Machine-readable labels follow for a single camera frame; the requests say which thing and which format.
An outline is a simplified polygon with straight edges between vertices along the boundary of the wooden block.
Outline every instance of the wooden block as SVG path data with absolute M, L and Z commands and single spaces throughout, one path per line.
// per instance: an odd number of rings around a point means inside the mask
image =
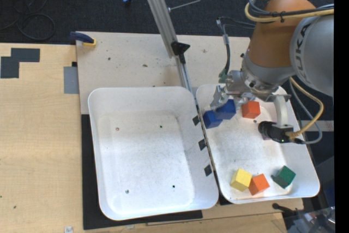
M 259 192 L 270 187 L 264 174 L 257 175 L 251 179 L 249 190 L 252 195 L 255 195 Z
M 257 101 L 248 101 L 241 106 L 241 109 L 245 118 L 256 118 L 261 113 L 260 103 Z
M 206 111 L 203 114 L 202 119 L 207 129 L 217 127 L 223 121 L 223 120 L 217 119 L 214 111 L 212 110 Z
M 283 166 L 276 176 L 272 175 L 272 179 L 275 183 L 277 183 L 282 188 L 288 187 L 291 182 L 293 181 L 294 177 L 296 176 L 296 173 L 293 172 L 290 168 L 287 166 Z
M 230 186 L 243 192 L 250 185 L 252 174 L 239 168 L 233 174 Z

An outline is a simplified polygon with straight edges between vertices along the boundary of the white tray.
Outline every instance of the white tray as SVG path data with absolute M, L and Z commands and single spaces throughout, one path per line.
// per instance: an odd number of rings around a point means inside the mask
M 203 85 L 198 88 L 196 98 L 201 114 L 209 109 L 216 86 Z M 286 94 L 282 88 L 277 93 Z M 258 124 L 262 121 L 276 122 L 276 110 L 274 103 L 265 103 L 260 99 L 256 101 L 260 102 L 261 107 L 261 114 L 255 118 L 256 123 L 242 117 L 241 110 L 238 110 L 231 120 L 224 120 L 218 127 L 206 129 L 222 195 L 235 204 L 315 196 L 320 189 L 320 183 L 307 146 L 264 140 L 258 132 Z M 299 125 L 290 102 L 286 105 L 288 123 L 297 131 Z M 271 179 L 271 175 L 276 175 L 284 165 L 296 173 L 286 189 Z M 253 176 L 264 174 L 270 187 L 255 195 L 251 195 L 249 189 L 241 192 L 232 188 L 231 178 L 238 168 L 252 173 Z
M 183 87 L 98 88 L 88 98 L 99 203 L 125 220 L 214 206 L 218 187 L 193 95 Z

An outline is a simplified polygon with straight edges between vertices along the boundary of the wooden table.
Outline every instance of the wooden table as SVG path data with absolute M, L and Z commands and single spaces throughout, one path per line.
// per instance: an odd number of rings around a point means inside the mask
M 120 35 L 125 39 L 127 34 Z M 159 35 L 150 37 L 161 41 Z M 199 47 L 188 50 L 192 73 L 195 61 L 202 65 L 200 59 L 213 48 L 221 49 L 216 56 L 225 53 L 222 42 L 220 46 L 206 44 L 221 38 L 178 39 L 183 43 L 187 39 L 200 41 Z M 248 38 L 231 39 L 232 46 L 245 49 L 248 42 Z M 232 232 L 233 228 L 235 232 L 286 232 L 281 212 L 272 208 L 274 201 L 225 206 L 218 203 L 203 210 L 199 220 L 84 230 L 80 102 L 84 99 L 64 88 L 64 67 L 77 61 L 77 46 L 5 43 L 0 44 L 0 56 L 10 57 L 12 49 L 39 49 L 40 61 L 19 62 L 18 78 L 0 79 L 0 232 Z M 78 60 L 80 71 L 83 59 Z M 79 79 L 85 74 L 79 73 Z M 194 77 L 192 86 L 201 82 Z M 301 198 L 277 203 L 292 210 L 303 209 Z

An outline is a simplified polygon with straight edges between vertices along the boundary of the black clamp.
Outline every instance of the black clamp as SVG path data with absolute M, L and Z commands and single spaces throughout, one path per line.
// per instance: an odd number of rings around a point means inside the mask
M 184 53 L 190 45 L 174 41 L 171 43 L 171 47 L 174 55 L 179 56 L 180 62 L 185 63 Z

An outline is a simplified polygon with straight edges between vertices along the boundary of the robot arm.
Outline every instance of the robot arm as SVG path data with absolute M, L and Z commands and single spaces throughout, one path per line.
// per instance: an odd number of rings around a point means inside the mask
M 225 86 L 217 87 L 211 109 L 223 106 L 229 96 L 237 110 L 256 97 L 274 102 L 278 122 L 260 123 L 260 133 L 278 142 L 298 142 L 284 114 L 290 95 L 274 93 L 297 75 L 307 86 L 333 97 L 334 6 L 315 8 L 308 0 L 269 0 L 259 9 L 257 1 L 249 0 L 245 8 L 246 16 L 257 24 L 241 70 L 230 71 Z M 259 17 L 249 13 L 251 6 Z

